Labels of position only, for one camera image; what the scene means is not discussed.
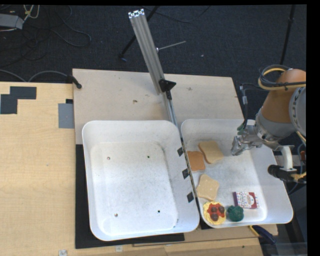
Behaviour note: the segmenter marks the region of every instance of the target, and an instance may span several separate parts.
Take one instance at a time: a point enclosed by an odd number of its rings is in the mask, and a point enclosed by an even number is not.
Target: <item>wooden table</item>
[[[149,83],[148,73],[75,69],[73,75],[84,89],[92,83],[99,83],[99,80],[113,84],[118,80],[130,81],[130,77],[140,77],[140,81]],[[196,95],[203,87],[212,90],[212,94],[204,95],[204,100],[211,102],[206,112],[215,118],[242,118],[231,78],[167,74],[166,79],[177,82],[172,89],[172,97],[179,124],[190,116],[198,116],[199,113],[192,109],[196,104]],[[126,244],[75,249],[75,144],[81,138],[77,126],[59,128],[58,108],[59,104],[66,103],[66,99],[79,99],[77,93],[80,91],[72,84],[0,82],[0,94],[10,94],[10,87],[36,87],[36,99],[18,99],[17,114],[0,114],[2,255],[58,256],[60,250],[61,255],[62,250],[66,250],[68,256],[263,255],[258,238],[247,226],[205,230],[198,228],[185,233],[184,242],[172,244]],[[143,98],[150,103],[150,98],[159,97],[153,90],[151,85],[149,93],[139,98],[132,98],[133,95],[129,93],[120,93],[119,97],[122,100],[128,99],[128,102],[122,102],[124,105],[138,107],[139,110],[138,104],[143,105]],[[79,105],[80,101],[74,102],[75,109]],[[154,119],[162,119],[165,115],[165,111],[160,111]],[[88,118],[85,114],[79,115],[77,111],[74,117],[76,124]],[[278,234],[276,225],[263,227],[273,235]]]

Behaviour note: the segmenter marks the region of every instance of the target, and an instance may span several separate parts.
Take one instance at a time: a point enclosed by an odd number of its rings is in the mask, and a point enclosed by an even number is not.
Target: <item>aluminum extrusion bar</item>
[[[169,115],[169,119],[177,126],[177,120],[174,112],[172,100],[168,99],[166,92],[161,90],[159,81],[165,79],[163,69],[158,57],[157,48],[150,33],[148,21],[145,16],[144,9],[129,12],[129,19],[135,33],[136,39],[139,43],[145,64],[150,73],[156,93],[162,94]]]

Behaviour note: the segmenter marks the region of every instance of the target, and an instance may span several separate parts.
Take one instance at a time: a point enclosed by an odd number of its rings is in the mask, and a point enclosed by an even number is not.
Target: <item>black tripod leg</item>
[[[286,51],[287,51],[287,45],[288,45],[290,29],[291,29],[292,23],[294,22],[295,9],[296,9],[296,5],[292,4],[291,5],[291,11],[290,11],[290,17],[289,17],[289,21],[288,21],[288,27],[287,27],[287,30],[286,30],[286,36],[285,36],[282,56],[281,56],[281,60],[280,60],[280,65],[282,65],[284,63],[284,60],[285,60],[285,55],[286,55]]]
[[[160,5],[156,5],[153,10],[150,12],[150,14],[148,15],[148,17],[146,18],[147,21],[149,21],[151,19],[151,17],[155,14],[155,12],[157,11],[157,9],[160,7]],[[129,41],[129,43],[124,47],[124,49],[122,50],[122,52],[119,53],[119,58],[124,60],[124,56],[126,51],[129,49],[129,47],[132,45],[132,43],[136,40],[136,36],[134,35],[131,40]]]

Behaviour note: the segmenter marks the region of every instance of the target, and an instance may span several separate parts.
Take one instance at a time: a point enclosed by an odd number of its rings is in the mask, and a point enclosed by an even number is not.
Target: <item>black bracket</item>
[[[159,85],[161,88],[161,91],[166,93],[166,98],[168,100],[172,100],[171,92],[170,90],[176,85],[176,82],[168,81],[165,79],[160,79]]]

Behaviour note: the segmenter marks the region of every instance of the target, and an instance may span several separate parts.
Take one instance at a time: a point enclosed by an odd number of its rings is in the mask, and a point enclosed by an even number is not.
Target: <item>white plastic container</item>
[[[191,172],[195,187],[200,176],[207,174],[219,182],[215,201],[226,209],[235,205],[233,192],[254,192],[259,202],[257,209],[245,209],[244,218],[239,222],[227,218],[221,225],[212,225],[203,215],[203,205],[207,200],[199,197],[200,215],[213,228],[288,223],[293,218],[293,209],[284,183],[268,173],[269,165],[276,165],[272,150],[263,145],[238,156],[231,154],[237,127],[242,122],[237,119],[188,119],[181,125],[187,151],[200,151],[199,142],[216,141],[224,155],[217,163],[205,162],[205,170]]]
[[[89,222],[100,240],[190,232],[200,220],[178,128],[166,120],[82,129]]]

